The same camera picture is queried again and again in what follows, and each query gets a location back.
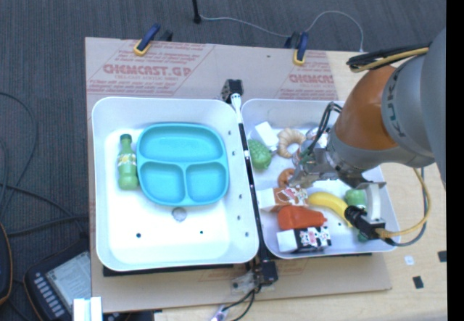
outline wire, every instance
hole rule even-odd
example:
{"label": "wire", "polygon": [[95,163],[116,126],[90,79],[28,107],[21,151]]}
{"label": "wire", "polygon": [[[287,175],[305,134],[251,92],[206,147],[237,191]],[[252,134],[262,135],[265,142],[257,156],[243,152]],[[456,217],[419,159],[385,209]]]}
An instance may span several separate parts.
{"label": "wire", "polygon": [[364,44],[364,32],[363,32],[363,28],[361,28],[361,25],[353,18],[351,17],[349,14],[345,13],[345,12],[341,12],[341,11],[325,11],[325,12],[322,12],[320,13],[315,19],[314,21],[312,22],[311,26],[308,27],[305,31],[306,32],[309,32],[315,25],[315,23],[325,14],[328,14],[328,13],[337,13],[337,14],[341,14],[342,16],[345,16],[346,18],[349,18],[351,21],[353,21],[357,28],[359,29],[360,31],[360,34],[361,34],[361,41],[360,41],[360,51],[364,51],[363,49],[363,44]]}
{"label": "wire", "polygon": [[[420,169],[420,173],[421,173],[422,179],[424,179],[423,167]],[[425,214],[427,212],[427,209],[428,209],[428,204],[427,204],[426,193],[425,193],[423,188],[422,188],[422,197],[423,197],[423,210],[424,210],[424,214]],[[420,232],[418,233],[418,235],[416,237],[414,237],[412,240],[409,240],[408,242],[398,243],[396,241],[393,241],[391,238],[386,238],[385,242],[387,244],[389,244],[389,245],[392,245],[392,246],[409,246],[409,245],[413,245],[414,243],[418,242],[421,239],[423,234],[426,232],[426,227],[427,227],[427,222],[425,222],[422,225],[422,228],[420,229]]]}
{"label": "wire", "polygon": [[[324,11],[322,13],[320,13],[315,19],[314,21],[312,21],[312,24],[306,29],[304,30],[305,32],[309,32],[315,25],[315,23],[325,14],[329,14],[329,13],[335,13],[335,14],[340,14],[342,16],[345,16],[347,18],[349,18],[351,21],[353,21],[354,24],[356,24],[357,28],[359,29],[360,31],[360,35],[361,35],[361,38],[360,38],[360,51],[363,52],[363,44],[364,44],[364,32],[363,32],[363,28],[361,27],[361,25],[353,18],[351,17],[349,14],[345,13],[345,12],[341,12],[341,11],[337,11],[337,10],[328,10],[328,11]],[[248,25],[252,28],[256,28],[258,30],[261,30],[265,33],[268,33],[268,34],[271,34],[271,35],[274,35],[274,36],[279,36],[281,38],[290,38],[291,37],[291,34],[280,34],[280,33],[275,33],[273,31],[270,31],[270,30],[267,30],[265,28],[262,28],[258,25],[255,25],[254,23],[250,23],[250,22],[247,22],[247,21],[243,21],[243,20],[239,20],[237,18],[232,18],[232,17],[205,17],[204,15],[202,14],[199,14],[200,17],[203,19],[203,20],[206,20],[206,21],[234,21],[234,22],[239,22],[239,23],[243,23],[244,25]]]}
{"label": "wire", "polygon": [[415,168],[413,168],[413,170],[414,170],[415,175],[419,179],[420,184],[422,185],[423,194],[424,194],[425,199],[426,199],[426,204],[425,204],[426,213],[424,214],[423,218],[420,220],[419,223],[415,224],[411,228],[408,228],[407,230],[401,230],[401,231],[397,231],[397,232],[392,232],[392,231],[386,230],[384,228],[377,228],[376,232],[377,232],[379,238],[385,239],[385,238],[392,238],[392,237],[400,236],[400,235],[406,235],[408,233],[411,233],[411,232],[417,230],[420,226],[423,226],[426,223],[426,221],[427,221],[427,219],[428,219],[428,217],[430,215],[430,211],[431,211],[430,193],[428,192],[427,185],[425,184],[425,182],[424,182],[423,178],[421,177],[421,174],[419,173],[419,171],[417,169],[415,169]]}
{"label": "wire", "polygon": [[281,38],[288,38],[289,37],[289,35],[274,33],[273,31],[267,30],[265,28],[261,28],[260,26],[255,25],[254,23],[250,23],[250,22],[243,21],[243,20],[238,20],[237,18],[232,18],[232,17],[205,17],[202,14],[200,14],[200,17],[203,20],[206,20],[206,21],[234,21],[234,22],[239,22],[239,23],[243,23],[244,25],[251,26],[252,28],[256,28],[258,30],[264,31],[265,33],[268,33],[268,34],[271,34],[271,35],[274,35],[274,36],[279,36]]}
{"label": "wire", "polygon": [[328,121],[330,119],[332,111],[340,112],[341,106],[339,104],[336,104],[335,102],[329,102],[327,104],[326,109],[324,109],[324,113],[320,119],[320,123],[318,126],[318,132],[316,133],[312,143],[299,154],[300,164],[304,164],[308,161],[312,151],[314,150],[315,146],[318,144],[320,137],[327,130]]}
{"label": "wire", "polygon": [[[15,189],[16,191],[19,191],[19,192],[22,192],[22,193],[26,193],[26,194],[29,194],[31,196],[34,196],[36,197],[37,199],[40,199],[40,200],[43,200],[51,205],[53,205],[54,207],[60,209],[62,212],[64,212],[68,217],[74,217],[75,215],[73,213],[71,213],[69,210],[67,210],[66,208],[64,208],[62,205],[58,204],[57,202],[49,199],[48,197],[45,197],[45,196],[42,196],[42,195],[39,195],[38,193],[35,193],[35,192],[32,192],[32,191],[29,191],[29,190],[26,190],[25,188],[21,188],[21,187],[17,187],[17,186],[13,186],[13,185],[8,185],[7,186],[8,188],[13,188]],[[82,225],[80,225],[80,223],[76,220],[75,221],[76,225],[79,227],[79,231],[80,232],[85,232]]]}
{"label": "wire", "polygon": [[[20,176],[18,177],[16,183],[14,183],[15,186],[18,186],[20,184],[20,181],[22,179],[22,177],[24,176],[25,174],[25,171],[27,170],[28,166],[29,166],[29,163],[32,159],[32,155],[34,153],[34,150],[36,149],[36,144],[37,144],[37,133],[38,133],[38,125],[37,125],[37,121],[36,121],[36,117],[34,115],[34,113],[32,112],[32,110],[30,109],[30,107],[25,104],[23,101],[21,101],[20,99],[18,99],[17,97],[11,95],[11,94],[8,94],[8,93],[5,93],[5,92],[0,92],[0,96],[6,96],[7,98],[10,98],[12,99],[13,101],[16,101],[18,104],[20,104],[25,110],[26,112],[28,113],[29,115],[29,118],[30,118],[30,121],[32,122],[33,124],[33,142],[30,146],[30,150],[29,150],[29,156],[28,156],[28,160],[27,162],[25,163],[23,169],[22,169],[22,172],[20,173]],[[7,173],[7,165],[5,165],[5,170],[4,170],[4,173],[5,175],[8,175]],[[4,217],[4,214],[7,210],[7,206],[8,204],[10,203],[11,199],[12,199],[12,196],[13,196],[13,193],[11,193],[9,195],[9,198],[8,200],[5,201],[5,204],[3,207],[0,207],[0,221],[3,220],[3,217]]]}
{"label": "wire", "polygon": [[8,169],[7,169],[7,165],[8,165],[8,149],[7,149],[7,145],[5,144],[5,142],[3,141],[3,139],[0,138],[0,148],[1,150],[3,151],[3,171],[4,171],[4,176],[3,176],[3,182],[1,184],[1,192],[0,192],[0,206],[1,206],[1,200],[3,200],[4,196],[5,196],[5,192],[7,190],[7,180],[8,180]]}
{"label": "wire", "polygon": [[70,217],[56,218],[54,220],[49,220],[48,222],[39,223],[38,225],[34,225],[32,227],[23,228],[21,230],[8,232],[8,237],[24,235],[24,234],[29,233],[29,232],[34,231],[34,230],[40,230],[42,228],[46,228],[46,227],[49,227],[51,225],[56,225],[57,223],[69,222],[70,220],[76,220],[77,221],[77,220],[87,220],[87,219],[88,219],[88,215],[84,215],[84,214],[83,215],[72,215]]}
{"label": "wire", "polygon": [[[16,283],[16,284],[18,284],[18,285],[24,286],[24,283],[23,283],[21,280],[18,280],[18,279],[16,279],[16,278],[13,279],[13,282]],[[17,288],[18,288],[18,286],[12,289],[12,293],[11,293],[10,297],[7,299],[7,304],[8,304],[16,313],[18,313],[19,316],[20,316],[24,321],[30,321],[30,319],[27,318],[27,317],[21,312],[21,310],[18,308],[18,306],[17,306],[15,303],[13,303],[13,301],[12,301],[12,295],[13,295],[13,293],[16,291]]]}
{"label": "wire", "polygon": [[222,309],[222,311],[226,311],[227,309],[230,309],[232,307],[235,307],[241,303],[243,303],[244,301],[246,301],[248,298],[250,298],[250,301],[248,303],[248,306],[246,307],[246,309],[243,311],[243,313],[238,316],[237,318],[234,318],[233,320],[231,321],[239,321],[241,318],[243,318],[247,312],[249,311],[249,309],[252,307],[253,305],[253,302],[254,302],[254,297],[257,293],[259,293],[261,291],[261,285],[257,286],[256,288],[253,288],[252,290],[250,290],[245,296],[243,296],[242,298],[240,298],[238,301],[224,307]]}
{"label": "wire", "polygon": [[366,71],[366,70],[378,69],[379,67],[401,61],[402,59],[406,59],[406,58],[413,57],[413,56],[419,56],[427,52],[428,52],[428,47],[413,49],[410,51],[404,51],[402,53],[393,54],[392,56],[388,56],[383,59],[374,60],[373,62],[369,64],[364,64],[362,66],[351,64],[349,66],[349,69],[352,72],[361,72],[361,71]]}

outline white bracket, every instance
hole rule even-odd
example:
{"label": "white bracket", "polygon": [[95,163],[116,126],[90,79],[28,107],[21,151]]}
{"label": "white bracket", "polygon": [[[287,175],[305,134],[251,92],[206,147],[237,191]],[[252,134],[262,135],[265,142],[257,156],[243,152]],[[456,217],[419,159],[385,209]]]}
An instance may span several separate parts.
{"label": "white bracket", "polygon": [[74,299],[72,303],[72,321],[103,321],[102,298]]}
{"label": "white bracket", "polygon": [[381,199],[380,188],[385,186],[385,182],[377,183],[361,183],[357,187],[358,190],[365,190],[367,198],[367,221],[372,222],[381,219]]}

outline red toy object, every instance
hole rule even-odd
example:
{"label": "red toy object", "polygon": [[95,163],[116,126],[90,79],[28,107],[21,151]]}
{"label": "red toy object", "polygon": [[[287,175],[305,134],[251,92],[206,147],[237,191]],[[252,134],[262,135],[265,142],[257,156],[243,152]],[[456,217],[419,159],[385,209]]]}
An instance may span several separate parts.
{"label": "red toy object", "polygon": [[277,221],[282,230],[296,230],[298,228],[320,227],[327,219],[317,210],[288,205],[278,212]]}

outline toy banana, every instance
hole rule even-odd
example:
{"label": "toy banana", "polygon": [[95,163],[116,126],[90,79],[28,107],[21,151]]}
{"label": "toy banana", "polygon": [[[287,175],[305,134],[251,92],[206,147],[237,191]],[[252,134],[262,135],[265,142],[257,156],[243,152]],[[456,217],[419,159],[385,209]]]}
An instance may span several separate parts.
{"label": "toy banana", "polygon": [[319,205],[332,209],[335,213],[337,213],[338,216],[343,218],[343,220],[348,224],[348,227],[352,227],[351,223],[348,222],[344,216],[344,212],[348,207],[348,204],[338,196],[335,196],[329,192],[319,191],[311,193],[307,197],[307,202],[309,204]]}

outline blue plate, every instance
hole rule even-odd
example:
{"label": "blue plate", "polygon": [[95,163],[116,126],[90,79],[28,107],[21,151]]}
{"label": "blue plate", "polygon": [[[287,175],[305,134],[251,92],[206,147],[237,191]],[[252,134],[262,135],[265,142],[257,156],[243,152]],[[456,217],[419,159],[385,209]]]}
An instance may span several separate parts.
{"label": "blue plate", "polygon": [[228,190],[223,139],[200,124],[161,122],[145,128],[137,141],[137,171],[142,191],[161,205],[212,204]]}

